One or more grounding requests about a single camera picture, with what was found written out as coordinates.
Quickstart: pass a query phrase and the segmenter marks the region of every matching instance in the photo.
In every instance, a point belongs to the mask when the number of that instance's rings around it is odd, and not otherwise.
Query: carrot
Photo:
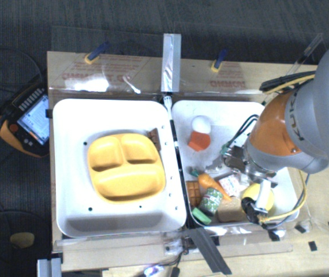
[[[225,190],[217,183],[213,178],[211,178],[208,174],[202,173],[198,175],[198,182],[204,189],[214,188],[220,191],[223,194],[223,199],[231,201],[231,197],[229,194],[225,192]]]

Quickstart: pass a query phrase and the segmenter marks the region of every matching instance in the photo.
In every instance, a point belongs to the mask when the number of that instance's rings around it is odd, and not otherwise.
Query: device screen
[[[41,145],[49,139],[49,119],[45,113],[48,107],[48,96],[44,95],[17,121]]]

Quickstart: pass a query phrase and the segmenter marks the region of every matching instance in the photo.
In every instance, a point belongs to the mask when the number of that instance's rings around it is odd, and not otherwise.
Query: white sphere
[[[200,133],[211,133],[211,120],[207,116],[197,116],[192,120],[192,129]]]

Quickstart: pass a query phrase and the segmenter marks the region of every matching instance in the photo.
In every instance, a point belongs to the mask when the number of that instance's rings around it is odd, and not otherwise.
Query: toy can
[[[223,195],[220,191],[214,188],[208,188],[198,207],[206,215],[213,216],[221,203],[222,197]]]

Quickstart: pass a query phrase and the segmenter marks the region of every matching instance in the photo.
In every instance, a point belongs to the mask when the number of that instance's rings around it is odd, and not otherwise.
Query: multimeter
[[[49,154],[48,95],[43,83],[23,90],[0,115],[0,137],[12,147],[41,158]]]

